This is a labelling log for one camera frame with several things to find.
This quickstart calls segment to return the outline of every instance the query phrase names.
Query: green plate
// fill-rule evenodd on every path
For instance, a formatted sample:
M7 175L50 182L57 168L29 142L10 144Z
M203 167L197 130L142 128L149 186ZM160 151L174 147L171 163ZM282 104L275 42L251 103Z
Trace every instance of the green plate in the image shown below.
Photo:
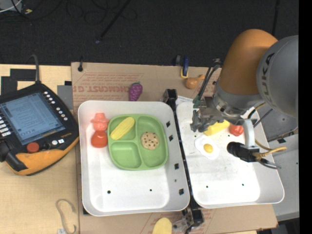
M133 117L135 125L121 139L113 140L111 132L126 117ZM159 145L148 150L141 144L141 136L153 132L159 137ZM119 115L110 119L107 129L108 149L111 159L119 168L126 170L148 170L163 166L168 159L166 134L161 122L154 116L144 114Z

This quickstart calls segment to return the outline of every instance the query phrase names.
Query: white tray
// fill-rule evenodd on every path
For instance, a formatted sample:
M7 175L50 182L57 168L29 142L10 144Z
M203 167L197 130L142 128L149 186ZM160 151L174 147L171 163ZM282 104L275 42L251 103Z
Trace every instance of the white tray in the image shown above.
M179 104L176 114L194 199L200 206L220 208L278 203L283 200L284 189L277 170L257 162L242 161L226 150L231 141L245 143L244 135L236 137L225 129L210 136L220 152L216 159L208 159L194 146L194 141L203 133L194 133L191 130L193 103ZM255 128L255 136L260 143L267 146L261 124ZM272 155L266 156L266 159L274 162Z
M167 137L169 156L165 165L142 171L123 170L114 165L108 146L94 148L91 145L94 129L90 121L100 112L108 119L122 114L148 114L158 118ZM89 214L180 211L188 206L190 194L170 106L163 102L90 100L80 105L78 120L82 203Z

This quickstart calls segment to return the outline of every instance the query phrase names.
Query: emergency stop button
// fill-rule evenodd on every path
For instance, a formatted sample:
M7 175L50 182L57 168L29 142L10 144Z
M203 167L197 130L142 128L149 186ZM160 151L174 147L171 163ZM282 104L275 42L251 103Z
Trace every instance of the emergency stop button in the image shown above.
M30 154L36 153L39 151L39 144L36 142L30 142L27 146L26 146L27 151Z

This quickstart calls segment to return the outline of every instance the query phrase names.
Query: white cable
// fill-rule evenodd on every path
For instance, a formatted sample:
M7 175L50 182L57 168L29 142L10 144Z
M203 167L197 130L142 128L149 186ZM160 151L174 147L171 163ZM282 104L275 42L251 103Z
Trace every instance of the white cable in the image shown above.
M15 6L19 5L21 1L23 1L23 0L19 0L19 1L15 4ZM10 8L7 8L7 9L4 9L4 10L0 10L0 13L1 13L1 12L5 12L5 11L8 11L8 10L13 9L13 8L14 8L14 6L12 6L12 7L10 7Z

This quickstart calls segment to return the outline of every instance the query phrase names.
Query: purple eggplant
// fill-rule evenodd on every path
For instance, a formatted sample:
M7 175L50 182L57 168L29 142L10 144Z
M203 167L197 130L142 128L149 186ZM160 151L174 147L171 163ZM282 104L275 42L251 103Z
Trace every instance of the purple eggplant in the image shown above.
M129 101L137 101L143 91L143 86L140 82L135 82L131 85L129 89Z

